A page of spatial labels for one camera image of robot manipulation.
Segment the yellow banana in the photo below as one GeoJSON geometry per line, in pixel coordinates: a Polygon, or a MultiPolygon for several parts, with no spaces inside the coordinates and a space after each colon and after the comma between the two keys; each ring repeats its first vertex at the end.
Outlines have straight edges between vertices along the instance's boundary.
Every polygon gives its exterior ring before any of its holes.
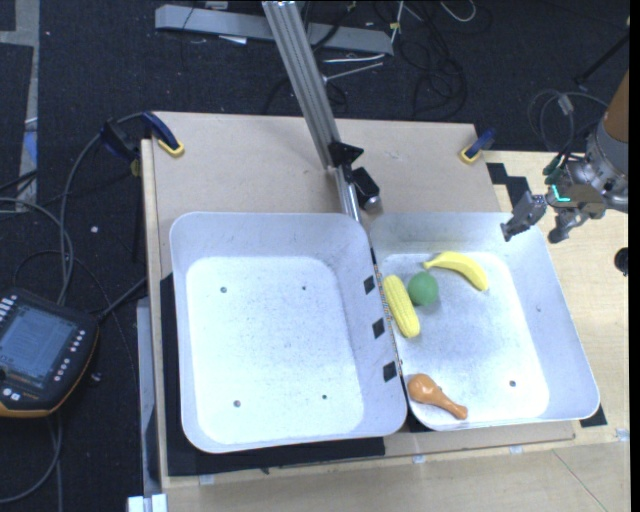
{"type": "Polygon", "coordinates": [[[484,269],[477,261],[466,254],[455,251],[444,251],[432,260],[425,261],[422,266],[425,269],[441,267],[455,270],[466,277],[478,290],[483,292],[489,288],[489,279],[484,269]]]}

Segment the wooden table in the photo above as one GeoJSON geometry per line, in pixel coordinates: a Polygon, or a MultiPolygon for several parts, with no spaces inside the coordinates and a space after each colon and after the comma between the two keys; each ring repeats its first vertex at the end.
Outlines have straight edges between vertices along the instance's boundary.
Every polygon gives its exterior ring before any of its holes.
{"type": "MultiPolygon", "coordinates": [[[[160,279],[171,273],[168,232],[189,211],[339,211],[304,119],[158,112],[186,147],[173,158],[142,144],[146,242],[160,484],[171,512],[189,510],[606,510],[630,509],[628,282],[613,265],[628,217],[607,212],[549,250],[583,342],[608,424],[579,422],[457,432],[398,432],[383,458],[207,477],[169,476],[166,460],[160,279]]],[[[545,190],[546,153],[487,152],[472,165],[458,152],[472,125],[337,120],[343,141],[381,188],[384,212],[510,211],[486,162],[545,190]]],[[[363,214],[367,227],[374,216],[363,214]]],[[[553,227],[552,212],[539,223],[553,227]]]]}

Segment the metal bar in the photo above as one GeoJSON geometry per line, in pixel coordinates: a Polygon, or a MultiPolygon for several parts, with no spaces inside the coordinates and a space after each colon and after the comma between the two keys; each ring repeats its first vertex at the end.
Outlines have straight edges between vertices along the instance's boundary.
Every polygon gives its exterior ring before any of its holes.
{"type": "MultiPolygon", "coordinates": [[[[249,37],[265,41],[274,40],[269,23],[261,16],[192,9],[180,5],[164,5],[156,9],[155,27],[158,30],[179,30],[249,37]]],[[[310,23],[309,42],[316,44],[331,28],[331,25],[310,23]]],[[[325,47],[393,55],[391,38],[386,33],[363,28],[341,27],[326,42],[325,47]]]]}
{"type": "MultiPolygon", "coordinates": [[[[340,134],[300,13],[295,2],[262,2],[262,6],[322,165],[332,167],[329,144],[340,142],[340,134]]],[[[335,178],[343,212],[360,222],[355,187],[345,180],[341,166],[335,178]]]]}

